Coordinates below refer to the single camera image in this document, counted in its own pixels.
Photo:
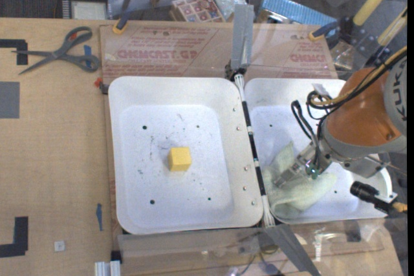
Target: table surface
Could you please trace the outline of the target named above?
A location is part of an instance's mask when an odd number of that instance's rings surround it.
[[[93,37],[86,44],[99,56],[100,26],[112,24],[0,18],[0,36],[25,39],[30,50],[53,50],[70,29],[87,25]],[[16,65],[10,51],[0,48],[0,81],[19,82],[20,112],[18,119],[0,119],[0,244],[13,243],[15,217],[28,217],[28,251],[1,258],[0,275],[93,275],[94,263],[109,262],[114,248],[105,96],[94,84],[102,70],[87,73],[54,61],[18,76],[25,67]],[[75,53],[83,54],[83,45]],[[31,65],[39,58],[28,60]],[[99,204],[102,229],[96,216]],[[54,243],[62,240],[65,251],[55,252]],[[359,261],[361,266],[381,265],[375,275],[402,275],[387,231],[382,243],[383,250],[355,253],[347,260],[332,256],[335,274],[367,275],[362,273],[367,268],[356,268]]]

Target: gray tape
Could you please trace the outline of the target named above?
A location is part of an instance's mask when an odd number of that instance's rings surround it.
[[[0,82],[0,119],[20,117],[20,83]]]

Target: scissors handle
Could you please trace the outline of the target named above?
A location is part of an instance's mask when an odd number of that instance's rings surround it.
[[[71,30],[70,32],[68,32],[68,34],[66,35],[62,46],[55,51],[55,54],[58,55],[58,57],[60,55],[64,55],[67,51],[69,51],[72,47],[82,44],[84,42],[86,42],[87,40],[90,40],[90,38],[92,37],[92,29],[89,27],[78,27],[75,28],[73,30]]]
[[[73,63],[86,72],[96,71],[101,63],[96,56],[70,56],[65,54],[59,59]]]

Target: small white square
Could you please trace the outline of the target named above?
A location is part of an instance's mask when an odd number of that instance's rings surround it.
[[[62,252],[65,251],[66,246],[65,246],[65,241],[61,240],[59,242],[54,242],[54,251],[55,252]]]

